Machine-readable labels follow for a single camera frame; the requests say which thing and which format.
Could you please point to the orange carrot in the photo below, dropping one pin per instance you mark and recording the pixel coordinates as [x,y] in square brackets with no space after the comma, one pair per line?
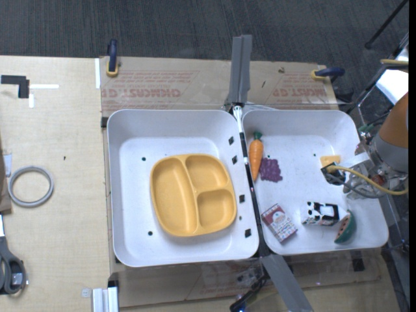
[255,154]

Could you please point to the purple grapes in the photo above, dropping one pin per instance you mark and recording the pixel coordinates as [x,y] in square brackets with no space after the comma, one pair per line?
[270,171]

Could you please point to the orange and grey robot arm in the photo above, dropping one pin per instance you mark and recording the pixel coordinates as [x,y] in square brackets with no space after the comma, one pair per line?
[395,132]

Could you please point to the black and white cow carton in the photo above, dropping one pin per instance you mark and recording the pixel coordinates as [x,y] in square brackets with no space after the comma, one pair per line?
[320,214]

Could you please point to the brown cardboard board red print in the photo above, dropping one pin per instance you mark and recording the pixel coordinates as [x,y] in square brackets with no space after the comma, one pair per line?
[169,86]

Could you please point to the yellow divided plate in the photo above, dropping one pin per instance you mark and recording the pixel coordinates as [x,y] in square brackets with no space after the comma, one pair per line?
[175,193]

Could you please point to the red and green watermelon slice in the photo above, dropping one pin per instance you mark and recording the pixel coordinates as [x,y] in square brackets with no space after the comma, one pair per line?
[346,227]

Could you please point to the yellow cheese wedge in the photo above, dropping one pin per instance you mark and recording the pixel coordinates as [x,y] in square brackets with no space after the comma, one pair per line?
[330,160]

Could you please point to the red and white carton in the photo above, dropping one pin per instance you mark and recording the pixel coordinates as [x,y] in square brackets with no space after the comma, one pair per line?
[279,223]

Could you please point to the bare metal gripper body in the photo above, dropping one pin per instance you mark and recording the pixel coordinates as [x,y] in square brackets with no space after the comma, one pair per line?
[360,174]

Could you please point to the white plastic tray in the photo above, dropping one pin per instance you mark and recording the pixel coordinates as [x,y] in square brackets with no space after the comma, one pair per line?
[136,206]
[302,187]

